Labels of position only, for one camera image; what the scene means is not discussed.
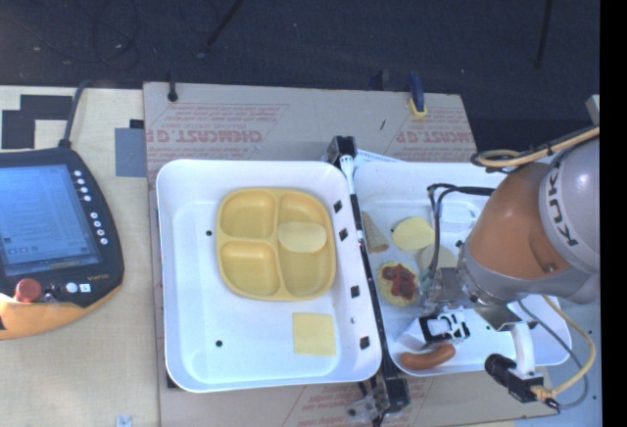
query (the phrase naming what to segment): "white tray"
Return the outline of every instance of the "white tray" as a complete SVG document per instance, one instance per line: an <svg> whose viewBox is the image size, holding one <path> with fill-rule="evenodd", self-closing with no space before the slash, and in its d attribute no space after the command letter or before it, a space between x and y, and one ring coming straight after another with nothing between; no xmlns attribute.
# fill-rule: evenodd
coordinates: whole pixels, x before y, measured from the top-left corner
<svg viewBox="0 0 627 427"><path fill-rule="evenodd" d="M370 214L381 232L386 234L389 243L389 248L385 252L368 253L373 276L376 278L379 266L386 261L407 262L415 266L416 271L419 272L417 252L399 250L392 241L390 230L402 219L416 215L433 223L427 186L433 183L451 183L496 187L503 177L501 173L487 173L481 167L464 163L371 162L358 167L355 173L355 186L361 209ZM463 215L463 210L469 210L478 215L486 200L486 197L452 193L445 198L444 206L457 207L462 212L457 215ZM469 232L470 229L464 224L464 220L455 218L449 223L443 222L441 245L457 255L456 241L464 240ZM427 376L482 370L486 357L492 353L515 358L510 333L498 333L490 329L486 321L473 309L465 309L463 315L470 330L470 337L456 345L456 355L449 361L428 370L405 369L399 363L399 355L410 349L397 341L397 338L415 319L416 307L393 306L382 296L379 296L378 300L392 360L410 375ZM566 323L542 297L527 297L524 304L570 345L570 334ZM529 319L517 303L509 304L509 307L521 319ZM568 358L567 351L542 326L536 326L531 331L531 335L537 365L560 364Z"/></svg>
<svg viewBox="0 0 627 427"><path fill-rule="evenodd" d="M260 301L220 277L217 210L230 192L287 187L318 197L331 216L337 272L313 300ZM157 176L166 365L182 389L203 393L265 386L361 381L382 353L344 174L321 162L177 160ZM342 208L336 212L334 206ZM338 233L346 229L341 240ZM352 295L352 288L359 290ZM292 314L331 314L334 356L296 354Z"/></svg>

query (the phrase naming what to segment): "touch screen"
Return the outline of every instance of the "touch screen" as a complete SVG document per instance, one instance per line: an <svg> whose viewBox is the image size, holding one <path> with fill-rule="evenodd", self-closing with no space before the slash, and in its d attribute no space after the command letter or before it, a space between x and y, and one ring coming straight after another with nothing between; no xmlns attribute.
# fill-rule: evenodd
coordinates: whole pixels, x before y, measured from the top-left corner
<svg viewBox="0 0 627 427"><path fill-rule="evenodd" d="M7 276L99 261L65 165L0 168L0 259Z"/></svg>

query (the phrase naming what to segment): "brown sausage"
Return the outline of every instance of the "brown sausage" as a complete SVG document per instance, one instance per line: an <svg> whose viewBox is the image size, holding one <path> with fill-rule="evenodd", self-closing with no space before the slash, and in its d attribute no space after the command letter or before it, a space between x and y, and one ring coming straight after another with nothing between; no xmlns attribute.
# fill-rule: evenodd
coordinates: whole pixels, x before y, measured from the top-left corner
<svg viewBox="0 0 627 427"><path fill-rule="evenodd" d="M442 364L454 355L455 347L451 344L444 344L430 353L402 353L399 361L407 369L429 369Z"/></svg>

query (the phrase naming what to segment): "red button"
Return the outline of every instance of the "red button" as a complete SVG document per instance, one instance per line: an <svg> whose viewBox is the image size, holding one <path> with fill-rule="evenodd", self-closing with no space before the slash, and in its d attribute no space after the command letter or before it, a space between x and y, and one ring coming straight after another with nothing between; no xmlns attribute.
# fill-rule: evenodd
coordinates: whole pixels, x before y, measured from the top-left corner
<svg viewBox="0 0 627 427"><path fill-rule="evenodd" d="M41 296L41 284L29 277L21 279L16 284L16 300L26 304L32 303Z"/></svg>

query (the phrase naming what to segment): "black floor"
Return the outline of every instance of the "black floor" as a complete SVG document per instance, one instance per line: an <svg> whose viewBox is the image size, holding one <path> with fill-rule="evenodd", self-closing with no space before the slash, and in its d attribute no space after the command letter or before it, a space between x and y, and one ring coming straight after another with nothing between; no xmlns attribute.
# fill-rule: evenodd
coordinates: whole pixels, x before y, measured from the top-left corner
<svg viewBox="0 0 627 427"><path fill-rule="evenodd" d="M587 126L600 94L601 0L239 0L229 15L237 1L0 0L0 84L367 89L384 71L404 90L414 71L461 96L481 150Z"/></svg>

